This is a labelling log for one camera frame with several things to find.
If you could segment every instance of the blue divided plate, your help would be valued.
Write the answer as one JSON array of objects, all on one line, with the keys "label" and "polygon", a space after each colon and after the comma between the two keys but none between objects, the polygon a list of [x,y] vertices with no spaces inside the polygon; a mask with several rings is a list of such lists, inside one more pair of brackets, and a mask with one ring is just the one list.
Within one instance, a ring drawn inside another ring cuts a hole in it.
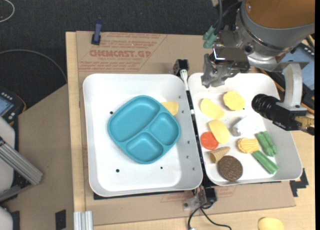
[{"label": "blue divided plate", "polygon": [[109,119],[112,140],[133,160],[151,164],[168,152],[180,137],[175,117],[150,96],[136,96]]}]

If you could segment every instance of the potato chip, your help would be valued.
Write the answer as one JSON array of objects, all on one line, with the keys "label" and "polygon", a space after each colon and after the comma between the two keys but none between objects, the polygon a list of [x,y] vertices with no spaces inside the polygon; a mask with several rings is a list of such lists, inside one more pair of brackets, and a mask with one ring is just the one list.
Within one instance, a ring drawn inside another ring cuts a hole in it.
[{"label": "potato chip", "polygon": [[245,100],[236,91],[228,91],[223,95],[223,102],[230,110],[239,111],[244,109]]},{"label": "potato chip", "polygon": [[220,120],[212,120],[209,123],[209,128],[212,131],[215,139],[220,143],[228,142],[230,138],[230,132],[226,125]]},{"label": "potato chip", "polygon": [[163,105],[173,116],[178,113],[179,105],[175,101],[162,102],[161,105]]},{"label": "potato chip", "polygon": [[259,230],[284,230],[284,224],[282,221],[275,217],[263,217],[258,221]]},{"label": "potato chip", "polygon": [[215,104],[208,98],[202,99],[200,103],[200,110],[206,116],[209,116],[214,120],[219,120],[221,117],[225,115],[225,112],[221,109],[221,107],[219,107],[217,104]]}]

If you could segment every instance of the metal bracket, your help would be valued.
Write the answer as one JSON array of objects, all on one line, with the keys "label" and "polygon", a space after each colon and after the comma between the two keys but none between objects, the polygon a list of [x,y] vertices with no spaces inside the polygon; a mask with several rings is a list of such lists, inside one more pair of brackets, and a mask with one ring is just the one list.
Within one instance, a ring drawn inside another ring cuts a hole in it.
[{"label": "metal bracket", "polygon": [[42,172],[25,159],[17,150],[8,145],[0,136],[0,158],[17,171],[32,185],[38,185]]},{"label": "metal bracket", "polygon": [[74,230],[94,230],[92,211],[73,213]]},{"label": "metal bracket", "polygon": [[194,211],[195,209],[207,203],[204,187],[201,185],[196,190],[197,193],[193,197],[182,202],[183,211]]}]

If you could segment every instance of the tomato slice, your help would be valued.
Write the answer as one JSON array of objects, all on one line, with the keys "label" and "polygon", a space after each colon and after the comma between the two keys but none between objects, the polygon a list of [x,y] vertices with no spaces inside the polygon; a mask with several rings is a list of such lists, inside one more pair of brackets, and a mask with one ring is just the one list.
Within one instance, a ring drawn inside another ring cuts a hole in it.
[{"label": "tomato slice", "polygon": [[204,132],[200,137],[201,145],[208,150],[214,150],[218,147],[219,142],[211,131]]}]

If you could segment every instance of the toy food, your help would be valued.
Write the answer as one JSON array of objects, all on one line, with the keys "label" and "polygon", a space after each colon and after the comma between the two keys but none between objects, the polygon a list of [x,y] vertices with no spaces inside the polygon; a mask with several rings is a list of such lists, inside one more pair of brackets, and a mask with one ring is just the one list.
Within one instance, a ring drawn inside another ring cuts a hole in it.
[{"label": "toy food", "polygon": [[230,138],[230,132],[226,125],[220,120],[212,120],[209,123],[209,128],[212,131],[215,139],[220,143],[228,142]]},{"label": "toy food", "polygon": [[258,141],[262,147],[263,152],[267,156],[273,157],[274,155],[277,154],[277,147],[273,143],[273,141],[271,140],[271,137],[269,136],[267,131],[256,133],[255,136],[258,139]]},{"label": "toy food", "polygon": [[179,105],[175,101],[162,102],[161,105],[163,105],[173,116],[178,113]]},{"label": "toy food", "polygon": [[243,174],[241,162],[231,155],[223,156],[218,161],[217,168],[220,175],[229,181],[236,181]]},{"label": "toy food", "polygon": [[263,217],[258,221],[259,230],[284,230],[282,221],[275,217]]},{"label": "toy food", "polygon": [[244,98],[236,91],[228,91],[223,95],[223,102],[230,110],[238,111],[245,107]]},{"label": "toy food", "polygon": [[204,98],[201,100],[200,110],[206,116],[209,116],[214,120],[219,120],[221,117],[225,115],[225,112],[221,109],[221,107],[219,107],[217,104],[215,104],[208,98]]},{"label": "toy food", "polygon": [[216,164],[220,159],[230,151],[229,146],[217,148],[209,153],[210,162]]},{"label": "toy food", "polygon": [[208,150],[214,150],[219,145],[219,142],[216,140],[215,136],[211,131],[204,132],[201,135],[200,143],[204,148]]},{"label": "toy food", "polygon": [[265,168],[265,170],[273,174],[278,170],[278,166],[266,157],[261,151],[259,151],[259,143],[256,138],[241,138],[237,142],[238,148],[243,153],[252,154],[253,157]]}]

